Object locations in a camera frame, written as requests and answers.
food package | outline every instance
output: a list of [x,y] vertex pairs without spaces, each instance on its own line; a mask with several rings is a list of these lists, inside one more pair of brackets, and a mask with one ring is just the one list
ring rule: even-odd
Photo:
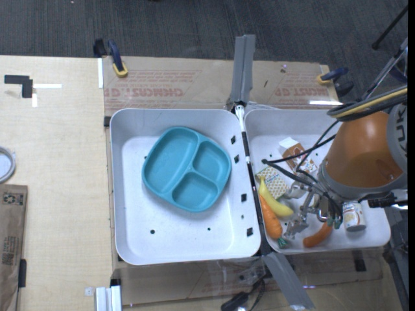
[[[305,151],[304,147],[300,144],[300,142],[288,137],[283,141],[279,142],[280,152],[282,153],[283,158],[287,158],[290,156],[294,156],[296,154],[300,154]],[[300,164],[300,161],[306,156],[306,154],[301,155],[300,157],[287,160],[288,166],[292,169],[294,174],[298,175],[296,172],[297,166]],[[312,173],[317,170],[317,166],[312,159],[309,157],[303,162],[300,169],[307,173]]]
[[258,172],[255,176],[258,181],[261,176],[264,177],[265,185],[276,200],[284,195],[285,191],[287,191],[289,188],[289,186],[281,177],[279,171],[274,167],[266,167]]

carrot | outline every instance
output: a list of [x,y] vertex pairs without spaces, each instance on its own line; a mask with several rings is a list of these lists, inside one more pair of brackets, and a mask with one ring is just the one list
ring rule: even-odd
[[268,205],[264,197],[259,195],[259,201],[261,202],[265,231],[267,231],[270,238],[280,238],[283,233],[283,226],[281,225],[281,222],[279,222],[277,216],[274,212],[272,212],[271,207]]
[[323,242],[331,234],[332,230],[333,226],[328,226],[327,222],[324,222],[323,226],[317,233],[303,239],[304,247],[312,248],[313,246]]

black cable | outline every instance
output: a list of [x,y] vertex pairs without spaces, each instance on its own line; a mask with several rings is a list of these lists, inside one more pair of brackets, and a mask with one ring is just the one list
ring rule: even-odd
[[329,196],[327,192],[324,193],[324,196],[326,196],[329,202],[331,202],[333,206],[336,208],[338,216],[340,217],[340,223],[342,223],[343,222],[343,210],[340,208],[340,206],[338,206],[338,203],[332,197]]
[[334,216],[336,215],[336,210],[335,210],[335,206],[333,205],[334,201],[332,201],[332,199],[330,197],[327,197],[328,201],[329,201],[329,212],[333,213]]
[[365,111],[361,111],[358,113],[346,115],[344,117],[338,117],[337,120],[340,122],[347,122],[347,121],[353,121],[360,119],[362,117],[366,117],[368,115],[371,115],[373,113],[376,113],[378,111],[383,111],[388,108],[394,107],[395,105],[401,104],[403,102],[406,102],[408,100],[408,95],[403,95],[402,97],[397,97],[389,100],[388,102],[376,105],[370,109],[367,109]]
[[[338,123],[338,121],[335,121],[334,123],[332,123],[325,131],[324,131],[324,133],[322,133],[321,134],[321,136],[317,139],[317,142],[315,142],[315,144],[313,145],[313,147],[314,146],[318,146],[318,144],[320,143],[320,141],[324,138],[324,136],[326,136],[327,135],[327,133],[332,129],[332,127],[334,127],[336,124]],[[297,167],[296,167],[296,172],[299,172],[299,170],[300,170],[300,167],[303,165],[303,163],[304,163],[304,161],[309,157],[309,155],[310,155],[310,153],[311,152],[309,152],[309,153],[307,153],[305,156],[304,156],[304,158],[300,161],[300,163],[297,165]],[[308,174],[308,173],[306,173],[306,172],[304,172],[303,170],[302,170],[302,173],[303,174],[305,174],[306,176],[308,176],[309,178],[311,178],[311,179],[313,179],[315,182],[317,182],[317,180],[316,179],[314,179],[314,177],[312,177],[310,174]]]
[[264,164],[266,164],[268,166],[271,166],[271,167],[279,170],[281,173],[283,173],[284,175],[288,176],[290,179],[293,179],[294,181],[303,183],[305,185],[308,185],[309,187],[312,187],[313,186],[313,184],[310,183],[308,180],[303,179],[303,178],[301,178],[301,177],[299,177],[299,176],[297,176],[297,175],[289,172],[288,170],[286,170],[286,169],[284,169],[284,168],[282,168],[280,166],[275,165],[275,163],[273,161],[268,161],[266,159],[262,159],[262,163],[264,163]]
[[277,160],[266,160],[266,159],[263,159],[262,160],[262,163],[266,163],[266,162],[267,163],[282,163],[282,162],[287,161],[287,160],[290,160],[290,159],[294,159],[294,158],[297,158],[297,157],[301,157],[304,154],[307,154],[309,152],[312,152],[312,151],[316,150],[317,148],[320,148],[321,146],[327,144],[328,142],[331,142],[335,137],[336,137],[336,135],[333,135],[333,136],[327,138],[325,141],[322,141],[318,146],[313,146],[311,148],[308,148],[308,149],[304,150],[303,152],[301,152],[299,154],[290,155],[289,157],[286,157],[286,158],[283,158],[283,159],[277,159]]
[[265,293],[265,281],[264,279],[261,279],[261,281],[259,282],[261,285],[261,289],[259,289],[257,298],[255,299],[253,305],[251,306],[251,308],[249,309],[249,311],[252,311],[256,305],[259,303],[259,301],[261,300],[262,296],[264,296]]
[[349,110],[351,110],[351,109],[358,108],[359,106],[363,106],[363,105],[365,105],[365,104],[367,104],[367,103],[369,103],[369,102],[373,102],[373,101],[375,101],[375,100],[377,100],[377,99],[381,99],[381,98],[383,98],[383,97],[387,97],[387,96],[389,96],[389,95],[392,95],[392,94],[393,94],[393,93],[395,93],[395,92],[398,92],[398,91],[404,90],[406,87],[408,87],[408,85],[406,85],[406,86],[401,86],[401,87],[399,87],[399,88],[397,88],[397,89],[393,89],[393,90],[391,90],[391,91],[388,91],[388,92],[386,92],[386,93],[383,93],[383,94],[377,95],[377,96],[372,97],[372,98],[367,98],[367,99],[365,99],[365,100],[356,100],[355,102],[350,102],[350,103],[347,103],[347,104],[343,104],[343,105],[341,105],[341,106],[334,107],[334,108],[332,108],[332,109],[329,109],[329,111],[327,112],[327,115],[329,115],[330,117],[333,117],[333,118],[335,118],[335,119],[338,119],[338,118],[336,118],[336,117],[335,117],[336,115],[339,115],[339,114],[344,113],[344,112],[346,112],[346,111],[349,111]]

toy banana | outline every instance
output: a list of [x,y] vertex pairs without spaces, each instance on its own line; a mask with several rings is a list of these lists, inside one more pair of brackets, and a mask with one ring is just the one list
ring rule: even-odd
[[259,194],[265,199],[265,201],[268,203],[270,208],[272,209],[272,212],[275,213],[276,216],[279,218],[283,218],[285,216],[290,216],[294,213],[294,211],[284,205],[281,204],[279,201],[277,201],[273,195],[271,195],[270,191],[268,190],[267,186],[265,185],[265,179],[263,176],[260,177],[261,183],[259,184]]

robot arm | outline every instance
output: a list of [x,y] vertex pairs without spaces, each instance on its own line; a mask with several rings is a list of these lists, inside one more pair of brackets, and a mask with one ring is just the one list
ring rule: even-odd
[[343,204],[368,200],[371,207],[385,207],[402,197],[401,191],[408,185],[407,88],[393,93],[399,95],[392,98],[397,104],[390,113],[381,111],[385,107],[382,100],[375,104],[376,109],[362,108],[365,103],[360,103],[357,109],[329,111],[342,125],[316,178],[302,176],[308,187],[301,188],[303,183],[296,181],[288,191],[291,198],[308,194],[297,217],[288,223],[285,237],[294,238],[308,227],[308,214],[338,229]]

